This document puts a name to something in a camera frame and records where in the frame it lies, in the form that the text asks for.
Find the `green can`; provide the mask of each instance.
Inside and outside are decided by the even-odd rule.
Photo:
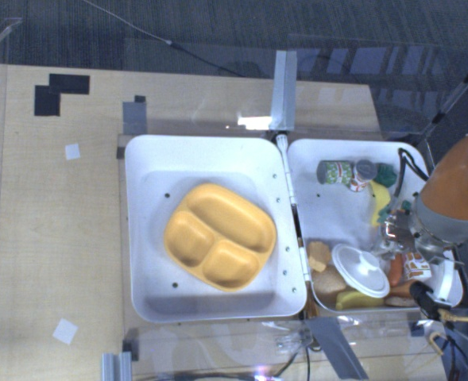
[[[350,184],[352,180],[352,165],[348,161],[320,161],[316,169],[320,183]]]

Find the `wooden table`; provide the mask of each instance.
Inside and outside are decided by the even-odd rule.
[[[60,117],[35,117],[34,87],[48,85],[50,73],[89,75],[90,94],[62,94]],[[6,112],[0,113],[0,381],[99,379],[102,353],[119,353],[124,337],[116,159],[122,103],[146,97],[150,132],[213,126],[242,133],[238,116],[269,115],[272,82],[0,66],[0,88],[0,97],[6,94]],[[368,87],[299,83],[296,108],[303,133],[315,126],[325,137],[381,138]],[[352,129],[357,132],[346,133]],[[80,158],[66,160],[69,144],[79,145]],[[78,326],[70,345],[52,337],[61,318]],[[188,354],[179,367],[198,360],[193,346],[206,339],[207,327],[194,328],[198,333],[182,341]],[[175,341],[157,334],[147,337],[160,354],[165,346],[175,348]],[[239,337],[242,345],[253,335]],[[392,347],[380,365],[376,357],[385,341]],[[372,379],[386,379],[389,369],[402,379],[443,375],[423,338],[365,340],[356,353]],[[216,365],[234,366],[229,360],[222,365],[224,356],[218,353]],[[335,379],[322,353],[311,359],[313,374]],[[288,379],[303,379],[305,364],[298,361]]]

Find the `orange plate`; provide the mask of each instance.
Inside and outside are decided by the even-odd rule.
[[[266,212],[213,183],[191,190],[164,230],[164,247],[172,259],[222,291],[251,283],[275,243],[276,226]]]

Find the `white paper square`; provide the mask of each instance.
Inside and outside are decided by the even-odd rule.
[[[70,345],[75,337],[76,330],[78,330],[77,325],[73,325],[70,321],[66,319],[60,319],[59,325],[57,325],[53,336],[58,340]]]
[[[80,147],[78,144],[66,145],[66,160],[76,160],[80,158]]]

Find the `yellow tray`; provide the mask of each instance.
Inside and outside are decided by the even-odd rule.
[[[164,230],[172,259],[222,291],[238,291],[258,275],[276,243],[269,215],[231,190],[213,183],[192,189]]]

